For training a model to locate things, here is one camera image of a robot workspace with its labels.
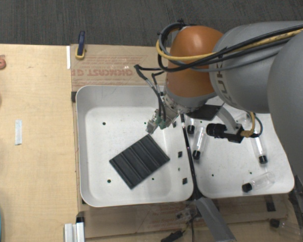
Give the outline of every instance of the transparent bottle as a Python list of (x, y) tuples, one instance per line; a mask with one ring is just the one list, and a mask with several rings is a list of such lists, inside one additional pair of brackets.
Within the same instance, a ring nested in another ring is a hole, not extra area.
[(193, 118), (188, 117), (186, 120), (187, 133), (194, 135), (195, 129), (197, 128), (197, 121)]
[(262, 138), (255, 137), (250, 138), (252, 148), (254, 149), (255, 157), (258, 159), (260, 164), (266, 164), (268, 162), (266, 148), (264, 147)]
[(280, 235), (289, 238), (303, 238), (303, 226), (289, 222), (287, 220), (271, 219), (269, 224), (272, 228), (276, 229)]
[(200, 159), (206, 143), (207, 132), (205, 127), (198, 127), (193, 141), (193, 158)]
[(254, 177), (248, 183), (242, 185), (242, 190), (245, 193), (249, 191), (256, 191), (269, 187), (275, 182), (275, 175), (272, 172), (265, 172), (259, 176)]

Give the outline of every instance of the wooden table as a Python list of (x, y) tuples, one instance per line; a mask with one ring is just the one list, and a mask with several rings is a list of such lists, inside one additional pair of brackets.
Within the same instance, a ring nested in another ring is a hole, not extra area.
[[(0, 209), (2, 242), (63, 241), (78, 213), (71, 73), (65, 46), (0, 44)], [(15, 121), (22, 144), (15, 145)], [(291, 203), (288, 218), (296, 222)], [(267, 221), (230, 224), (238, 241), (294, 241)], [(90, 241), (160, 241), (169, 232)], [(178, 241), (191, 241), (190, 230)], [(197, 238), (213, 241), (209, 230)]]

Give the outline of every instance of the yellow cable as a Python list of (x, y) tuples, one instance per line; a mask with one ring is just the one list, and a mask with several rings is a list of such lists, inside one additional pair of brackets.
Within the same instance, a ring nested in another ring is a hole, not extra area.
[[(252, 47), (257, 47), (257, 46), (260, 46), (260, 45), (269, 44), (269, 43), (272, 43), (272, 42), (275, 42), (275, 41), (278, 41), (278, 40), (282, 40), (282, 39), (285, 39), (285, 38), (290, 38), (290, 37), (293, 37), (293, 36), (299, 34), (302, 30), (303, 30), (303, 28), (299, 29), (299, 30), (291, 31), (291, 32), (288, 32), (288, 33), (285, 33), (285, 34), (280, 34), (280, 35), (277, 35), (277, 36), (274, 36), (274, 37), (266, 38), (266, 39), (263, 39), (261, 41), (249, 44), (247, 46), (243, 46), (241, 48), (235, 49), (234, 51), (231, 51), (230, 53), (238, 52), (238, 51), (245, 50), (245, 49), (252, 48)], [(171, 56), (171, 55), (165, 54), (161, 50), (158, 40), (156, 42), (156, 50), (157, 50), (157, 53), (160, 56), (162, 56), (162, 57), (164, 57), (168, 60), (172, 60), (172, 61), (193, 61), (193, 60), (195, 61), (195, 60), (199, 60), (199, 59), (205, 58), (209, 55), (213, 55), (213, 54), (216, 53), (216, 52), (212, 52), (212, 53), (208, 53), (208, 54), (193, 55), (193, 56)]]
[(249, 138), (255, 131), (255, 114), (250, 112), (252, 127), (250, 130), (241, 131), (240, 135)]

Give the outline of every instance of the black ridged square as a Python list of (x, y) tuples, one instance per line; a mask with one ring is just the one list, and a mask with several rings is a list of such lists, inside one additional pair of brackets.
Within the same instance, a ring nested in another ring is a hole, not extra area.
[(146, 135), (112, 158), (110, 163), (132, 189), (169, 160), (155, 140)]

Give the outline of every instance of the wooden surface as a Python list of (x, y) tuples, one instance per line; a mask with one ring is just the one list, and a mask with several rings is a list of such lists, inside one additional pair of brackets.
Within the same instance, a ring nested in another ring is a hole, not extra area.
[(7, 61), (0, 70), (1, 241), (63, 241), (64, 224), (77, 214), (66, 47), (0, 44), (0, 54)]

